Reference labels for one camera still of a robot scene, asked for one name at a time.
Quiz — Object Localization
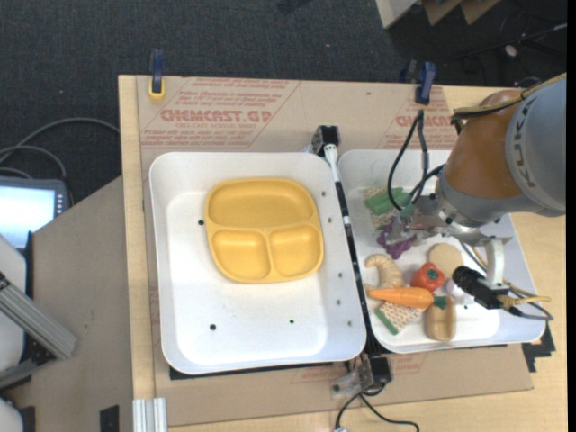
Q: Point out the black block with thin wires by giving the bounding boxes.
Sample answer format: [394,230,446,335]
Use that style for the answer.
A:
[313,124,342,153]
[367,355,394,385]

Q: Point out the patterned slice with green edge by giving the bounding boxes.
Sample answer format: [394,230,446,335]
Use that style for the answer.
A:
[373,301,425,337]

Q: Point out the red toy pepper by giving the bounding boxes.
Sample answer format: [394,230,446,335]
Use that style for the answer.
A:
[409,262,447,293]

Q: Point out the beige toy croissant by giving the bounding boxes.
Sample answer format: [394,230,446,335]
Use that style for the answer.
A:
[364,253,405,290]

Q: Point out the brown cardboard board red print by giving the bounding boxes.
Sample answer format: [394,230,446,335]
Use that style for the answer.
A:
[134,76,536,428]

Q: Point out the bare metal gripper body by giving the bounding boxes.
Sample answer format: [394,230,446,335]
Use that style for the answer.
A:
[403,210,488,244]

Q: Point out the green toy beans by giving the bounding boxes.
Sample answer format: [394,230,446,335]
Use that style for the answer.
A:
[364,187,407,216]

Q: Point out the thin black and white rod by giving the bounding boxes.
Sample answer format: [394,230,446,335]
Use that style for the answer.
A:
[323,143,377,357]

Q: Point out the tan toy bread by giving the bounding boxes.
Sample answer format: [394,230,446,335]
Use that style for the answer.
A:
[424,295,458,343]

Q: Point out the yellow divided plate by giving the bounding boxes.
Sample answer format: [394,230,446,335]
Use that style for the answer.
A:
[203,177,326,284]

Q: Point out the tan round toy biscuit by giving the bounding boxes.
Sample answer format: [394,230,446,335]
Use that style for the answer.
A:
[427,242,464,273]

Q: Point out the orange toy carrot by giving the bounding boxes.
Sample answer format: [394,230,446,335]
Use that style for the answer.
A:
[367,286,449,311]

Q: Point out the black cylinder on white bracket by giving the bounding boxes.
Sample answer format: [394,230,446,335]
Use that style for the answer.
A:
[451,237,512,311]

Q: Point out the white plastic tray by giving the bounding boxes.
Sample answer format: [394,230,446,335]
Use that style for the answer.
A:
[148,150,368,376]
[336,148,548,356]

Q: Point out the purple toy grapes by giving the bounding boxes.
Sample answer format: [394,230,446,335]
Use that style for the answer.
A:
[375,220,419,261]

